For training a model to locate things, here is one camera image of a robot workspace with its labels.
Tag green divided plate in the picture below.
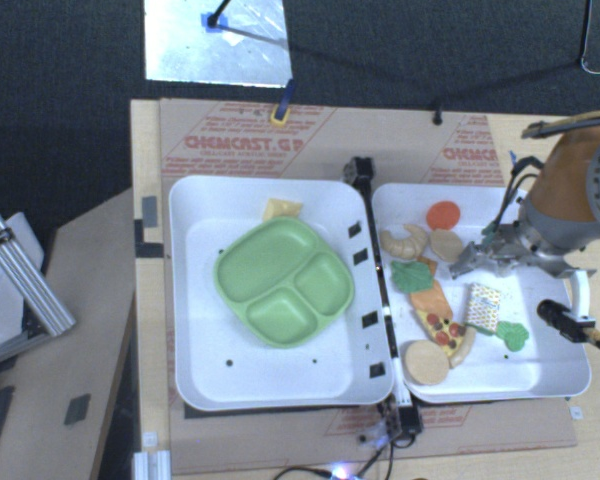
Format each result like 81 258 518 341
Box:
213 216 357 351

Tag white plastic tray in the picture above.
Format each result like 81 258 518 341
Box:
371 182 593 404
168 174 396 413

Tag yellow cheese wedge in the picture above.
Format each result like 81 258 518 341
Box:
262 198 304 222

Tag orange carrot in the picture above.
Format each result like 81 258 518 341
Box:
408 256 455 322

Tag green broccoli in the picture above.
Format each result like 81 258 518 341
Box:
463 320 531 354

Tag beige round biscuit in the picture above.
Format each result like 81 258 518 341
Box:
429 228 465 264

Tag black block with thin wires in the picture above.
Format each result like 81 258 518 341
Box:
343 156 377 187
377 399 424 445

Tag tan croissant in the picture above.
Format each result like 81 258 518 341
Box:
378 224 430 261

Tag orange round slice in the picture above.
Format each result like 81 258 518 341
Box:
426 200 462 232

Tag white packet with dotted print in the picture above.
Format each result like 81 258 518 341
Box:
465 282 503 333

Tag brown cardboard board red print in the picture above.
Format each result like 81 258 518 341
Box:
158 98 579 475

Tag thin black and white rod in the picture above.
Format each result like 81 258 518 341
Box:
358 181 407 405

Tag tan round bread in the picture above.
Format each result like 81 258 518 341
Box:
403 339 451 387

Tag black cylinder on white bracket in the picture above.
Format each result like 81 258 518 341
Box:
536 267 598 344

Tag pizza slice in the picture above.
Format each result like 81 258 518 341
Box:
412 307 477 369

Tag green lettuce leaf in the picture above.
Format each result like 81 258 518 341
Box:
390 260 436 295

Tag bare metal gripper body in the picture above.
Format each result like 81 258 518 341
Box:
478 233 597 280

